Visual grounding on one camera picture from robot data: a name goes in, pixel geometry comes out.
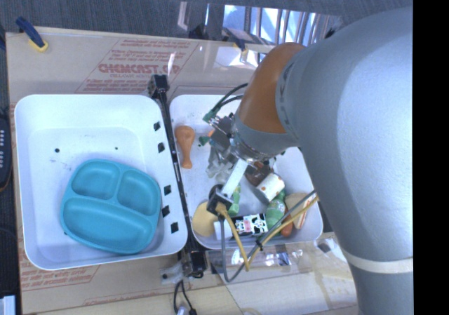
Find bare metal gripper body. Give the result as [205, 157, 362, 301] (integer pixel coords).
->
[208, 115, 279, 164]

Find white plastic tray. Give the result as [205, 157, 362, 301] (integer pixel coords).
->
[168, 93, 324, 251]
[13, 93, 189, 271]

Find brown can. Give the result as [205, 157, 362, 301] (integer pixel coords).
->
[244, 161, 275, 187]

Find small green bottle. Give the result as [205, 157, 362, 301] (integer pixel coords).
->
[227, 183, 243, 217]

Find orange toy chicken drumstick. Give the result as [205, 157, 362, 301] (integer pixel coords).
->
[174, 125, 196, 170]

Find thin black and white rod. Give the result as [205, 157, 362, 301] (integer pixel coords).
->
[158, 91, 198, 255]

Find white can with orange dots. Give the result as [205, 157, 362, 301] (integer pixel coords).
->
[255, 173, 286, 203]

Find pale yellow round toy bread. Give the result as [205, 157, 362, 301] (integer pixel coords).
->
[192, 201, 219, 238]

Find white carton with cow print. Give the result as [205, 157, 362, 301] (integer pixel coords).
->
[213, 213, 269, 241]

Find tan toy bread slice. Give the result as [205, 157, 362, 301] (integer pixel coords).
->
[284, 192, 311, 230]

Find blue divided plate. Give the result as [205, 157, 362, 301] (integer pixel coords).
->
[59, 159, 163, 256]

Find brown cardboard board red print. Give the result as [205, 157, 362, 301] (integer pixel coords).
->
[5, 25, 354, 315]

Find black cylinder on white bracket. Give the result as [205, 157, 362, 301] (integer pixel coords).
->
[206, 159, 249, 217]

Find black block with thin wires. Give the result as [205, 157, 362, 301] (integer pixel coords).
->
[177, 248, 210, 278]
[147, 74, 170, 98]

